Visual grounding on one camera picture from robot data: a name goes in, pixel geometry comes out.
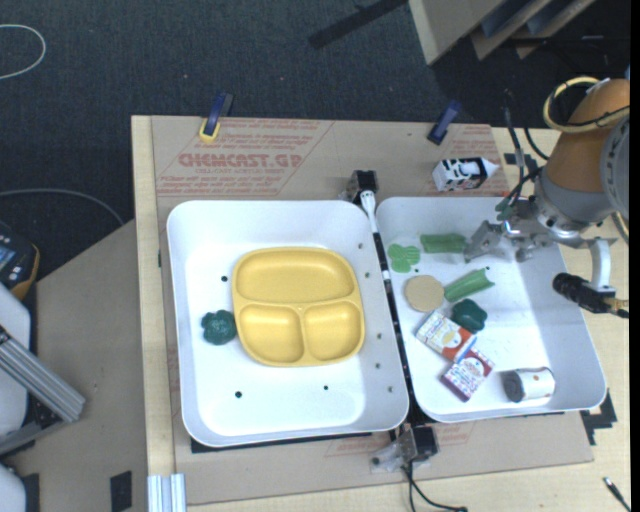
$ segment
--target black floor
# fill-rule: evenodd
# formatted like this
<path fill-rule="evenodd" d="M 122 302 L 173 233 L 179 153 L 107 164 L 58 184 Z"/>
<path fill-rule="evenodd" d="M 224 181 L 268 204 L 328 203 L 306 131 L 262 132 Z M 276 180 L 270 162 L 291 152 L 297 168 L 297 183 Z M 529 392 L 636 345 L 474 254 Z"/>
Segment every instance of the black floor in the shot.
<path fill-rule="evenodd" d="M 0 25 L 37 29 L 47 52 L 0 80 L 0 222 L 39 247 L 44 277 L 118 220 L 84 197 L 2 194 L 64 188 L 130 220 L 130 116 L 205 116 L 219 90 L 234 95 L 240 117 L 429 122 L 457 99 L 456 121 L 496 126 L 510 90 L 515 124 L 542 127 L 559 82 L 622 76 L 630 64 L 631 0 L 596 1 L 524 60 L 503 47 L 480 62 L 467 38 L 428 67 L 401 1 L 321 44 L 324 29 L 377 1 L 2 0 Z M 0 76 L 33 62 L 39 44 L 27 30 L 0 29 Z"/>

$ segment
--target yellow plate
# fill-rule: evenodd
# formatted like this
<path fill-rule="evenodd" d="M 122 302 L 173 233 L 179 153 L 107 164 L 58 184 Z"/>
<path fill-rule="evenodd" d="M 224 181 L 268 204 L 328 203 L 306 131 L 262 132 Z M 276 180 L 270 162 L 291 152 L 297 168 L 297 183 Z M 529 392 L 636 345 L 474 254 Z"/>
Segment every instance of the yellow plate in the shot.
<path fill-rule="evenodd" d="M 231 284 L 238 336 L 261 363 L 336 363 L 362 346 L 358 281 L 336 252 L 310 247 L 253 251 L 238 261 Z"/>

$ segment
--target white surface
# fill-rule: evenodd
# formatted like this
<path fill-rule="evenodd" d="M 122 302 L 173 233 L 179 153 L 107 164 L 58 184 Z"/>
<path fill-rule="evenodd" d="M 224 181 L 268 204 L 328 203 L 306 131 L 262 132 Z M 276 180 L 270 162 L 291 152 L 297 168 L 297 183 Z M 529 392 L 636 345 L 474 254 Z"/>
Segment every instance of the white surface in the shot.
<path fill-rule="evenodd" d="M 189 201 L 171 212 L 167 235 L 182 415 L 194 439 L 223 447 L 391 430 L 404 420 L 408 394 L 362 210 L 344 201 Z M 332 365 L 276 368 L 252 359 L 237 338 L 223 346 L 204 341 L 202 317 L 232 310 L 230 276 L 239 258 L 294 246 L 330 249 L 351 264 L 365 312 L 358 354 Z"/>
<path fill-rule="evenodd" d="M 25 348 L 29 348 L 30 318 L 27 308 L 0 285 L 0 325 Z M 26 414 L 27 390 L 0 369 L 0 441 L 22 426 Z"/>
<path fill-rule="evenodd" d="M 0 500 L 2 512 L 25 512 L 27 510 L 27 495 L 24 484 L 20 478 L 2 464 L 0 464 Z"/>
<path fill-rule="evenodd" d="M 390 198 L 377 211 L 386 248 L 393 243 L 421 251 L 411 273 L 391 271 L 400 327 L 416 400 L 426 414 L 442 422 L 589 409 L 599 405 L 606 384 L 582 310 L 556 293 L 553 278 L 566 267 L 557 246 L 534 251 L 518 263 L 509 241 L 498 253 L 465 263 L 462 254 L 426 254 L 422 234 L 458 233 L 470 238 L 483 220 L 495 222 L 496 198 Z M 476 347 L 495 368 L 468 402 L 457 398 L 439 377 L 450 363 L 413 335 L 425 317 L 411 308 L 403 294 L 405 282 L 416 275 L 432 275 L 444 286 L 482 267 L 495 286 L 471 295 L 488 313 Z M 450 314 L 451 305 L 440 310 Z M 502 388 L 500 372 L 548 366 L 557 388 L 551 398 L 511 402 Z"/>

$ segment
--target white can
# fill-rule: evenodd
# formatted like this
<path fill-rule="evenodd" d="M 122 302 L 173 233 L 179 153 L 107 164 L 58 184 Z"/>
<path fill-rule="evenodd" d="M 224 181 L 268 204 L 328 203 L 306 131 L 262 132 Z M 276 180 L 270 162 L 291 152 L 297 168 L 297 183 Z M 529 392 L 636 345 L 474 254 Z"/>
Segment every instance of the white can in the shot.
<path fill-rule="evenodd" d="M 502 375 L 502 384 L 509 400 L 521 402 L 548 398 L 556 390 L 556 380 L 549 368 L 519 368 Z"/>

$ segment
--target beige round object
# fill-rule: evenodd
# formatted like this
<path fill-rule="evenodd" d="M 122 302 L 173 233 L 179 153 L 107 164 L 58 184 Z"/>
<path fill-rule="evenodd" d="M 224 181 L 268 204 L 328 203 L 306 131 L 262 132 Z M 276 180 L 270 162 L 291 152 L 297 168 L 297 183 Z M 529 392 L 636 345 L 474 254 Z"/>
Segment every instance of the beige round object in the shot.
<path fill-rule="evenodd" d="M 433 311 L 442 305 L 444 286 L 433 276 L 413 277 L 404 285 L 404 296 L 418 311 Z"/>

